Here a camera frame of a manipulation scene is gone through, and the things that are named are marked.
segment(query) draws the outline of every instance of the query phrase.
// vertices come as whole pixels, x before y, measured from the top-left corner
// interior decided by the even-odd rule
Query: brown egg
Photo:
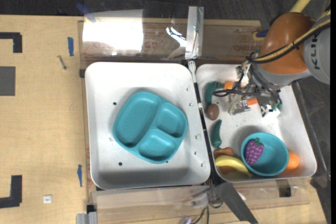
[[[214,121],[219,116],[219,106],[217,104],[211,104],[206,110],[207,117]]]

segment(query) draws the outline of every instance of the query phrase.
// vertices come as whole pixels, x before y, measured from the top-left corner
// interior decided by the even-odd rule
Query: teal bowl
[[[250,140],[259,139],[265,148],[259,159],[251,166],[245,160],[245,148]],[[281,139],[269,133],[254,133],[246,137],[240,147],[241,158],[246,167],[253,174],[270,177],[283,172],[288,164],[289,154],[286,145]]]

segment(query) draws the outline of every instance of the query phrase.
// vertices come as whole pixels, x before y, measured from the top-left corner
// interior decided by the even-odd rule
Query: white tray
[[[187,68],[175,63],[96,62],[87,68],[85,82],[91,176],[98,187],[196,185],[208,179],[208,153]],[[120,109],[141,90],[160,95],[187,116],[185,138],[168,163],[153,164],[140,159],[113,139],[112,128]]]
[[[196,71],[196,78],[200,90],[201,99],[204,99],[205,86],[209,82],[237,81],[236,65],[202,65]],[[240,156],[240,145],[244,138],[251,133],[267,132],[279,137],[287,146],[289,151],[295,152],[300,158],[300,165],[290,173],[282,173],[275,178],[310,177],[317,169],[316,159],[302,120],[295,95],[291,86],[281,89],[280,97],[283,102],[281,114],[270,121],[265,121],[261,116],[259,105],[251,106],[251,110],[230,115],[225,109],[225,98],[213,97],[213,103],[218,102],[220,114],[218,119],[222,120],[220,128],[221,148],[232,147],[236,156]],[[206,128],[209,136],[216,121],[205,117]],[[229,182],[253,182],[255,180],[268,180],[273,178],[261,178],[253,176],[248,178],[241,173],[229,173],[223,175],[217,167],[219,176]]]

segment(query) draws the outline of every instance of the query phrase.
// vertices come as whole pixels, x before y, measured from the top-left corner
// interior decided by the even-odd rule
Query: purple grapes
[[[265,146],[260,142],[259,138],[251,139],[244,152],[244,157],[249,166],[253,165],[262,155]]]

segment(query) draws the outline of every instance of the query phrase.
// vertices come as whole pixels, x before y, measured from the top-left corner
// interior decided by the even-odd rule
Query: yellow banana
[[[245,164],[242,162],[242,160],[232,157],[229,155],[222,155],[215,159],[216,166],[230,166],[237,170],[240,173],[244,173],[248,175],[248,177],[252,177],[252,174],[248,171]]]

